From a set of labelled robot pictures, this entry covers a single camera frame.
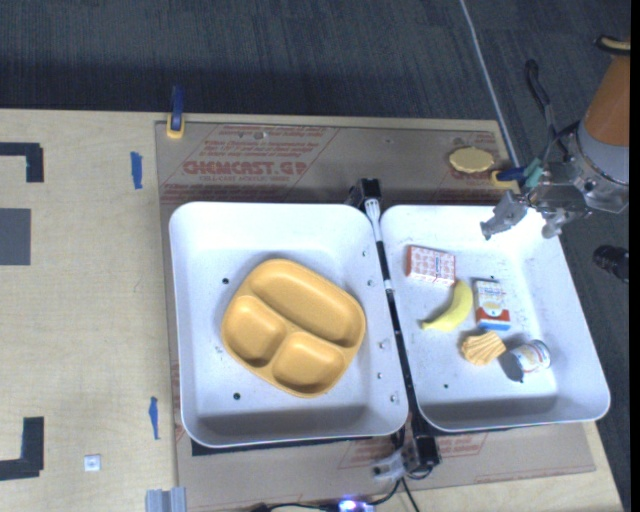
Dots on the thin black and white rod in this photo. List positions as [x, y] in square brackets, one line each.
[386, 275]

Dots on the orange and white patterned packet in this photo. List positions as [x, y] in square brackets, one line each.
[430, 265]

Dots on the white plastic tray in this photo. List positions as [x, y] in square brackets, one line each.
[280, 225]
[540, 400]

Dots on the orange divided plate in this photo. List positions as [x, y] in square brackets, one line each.
[295, 325]

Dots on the brown cardboard board, red print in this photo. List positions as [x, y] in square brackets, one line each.
[320, 150]

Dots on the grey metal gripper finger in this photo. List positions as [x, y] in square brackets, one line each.
[554, 224]
[505, 212]

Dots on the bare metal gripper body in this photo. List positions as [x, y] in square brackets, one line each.
[565, 192]

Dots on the yellow banana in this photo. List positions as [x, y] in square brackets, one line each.
[457, 312]

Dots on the round yellow biscuit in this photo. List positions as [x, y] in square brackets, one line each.
[471, 160]

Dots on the orange ridged biscuit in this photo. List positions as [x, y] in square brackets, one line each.
[482, 347]

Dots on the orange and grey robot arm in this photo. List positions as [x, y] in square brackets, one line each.
[607, 105]

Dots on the white and orange carton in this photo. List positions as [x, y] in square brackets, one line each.
[491, 302]

